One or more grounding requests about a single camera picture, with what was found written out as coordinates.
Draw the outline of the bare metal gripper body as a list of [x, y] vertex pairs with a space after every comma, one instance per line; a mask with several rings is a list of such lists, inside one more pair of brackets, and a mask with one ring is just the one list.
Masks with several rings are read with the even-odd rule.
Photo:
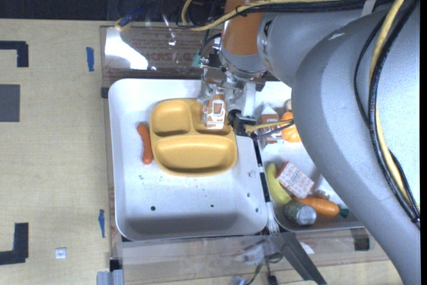
[[246, 90], [261, 91], [266, 82], [266, 67], [260, 56], [210, 53], [202, 57], [202, 80], [209, 87], [214, 85], [226, 91], [228, 100], [241, 97]]

